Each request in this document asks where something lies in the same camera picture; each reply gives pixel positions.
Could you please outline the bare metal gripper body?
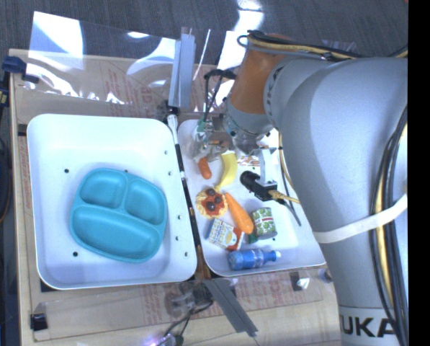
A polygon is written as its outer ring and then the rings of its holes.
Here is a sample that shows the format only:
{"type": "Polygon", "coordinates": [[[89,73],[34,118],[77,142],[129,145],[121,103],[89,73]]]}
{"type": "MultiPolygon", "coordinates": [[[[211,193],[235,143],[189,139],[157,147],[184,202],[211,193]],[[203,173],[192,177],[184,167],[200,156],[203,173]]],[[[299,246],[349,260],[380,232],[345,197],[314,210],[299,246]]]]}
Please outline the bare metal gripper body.
{"type": "Polygon", "coordinates": [[[221,114],[208,123],[208,141],[216,146],[244,154],[258,148],[257,143],[272,129],[266,115],[221,114]]]}

